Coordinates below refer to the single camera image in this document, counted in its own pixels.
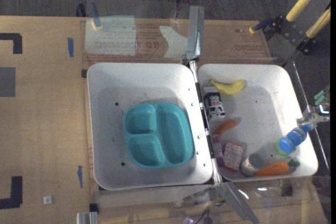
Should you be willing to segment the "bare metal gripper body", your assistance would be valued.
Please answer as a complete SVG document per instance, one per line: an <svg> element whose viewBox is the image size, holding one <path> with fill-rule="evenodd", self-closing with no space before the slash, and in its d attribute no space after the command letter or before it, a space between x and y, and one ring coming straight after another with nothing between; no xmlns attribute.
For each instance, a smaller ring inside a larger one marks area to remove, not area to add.
<svg viewBox="0 0 336 224"><path fill-rule="evenodd" d="M330 121L330 115L329 114L319 114L316 111L309 111L306 109L302 117L297 119L297 125L307 125L310 124L312 126L317 126L319 123L324 123Z"/></svg>

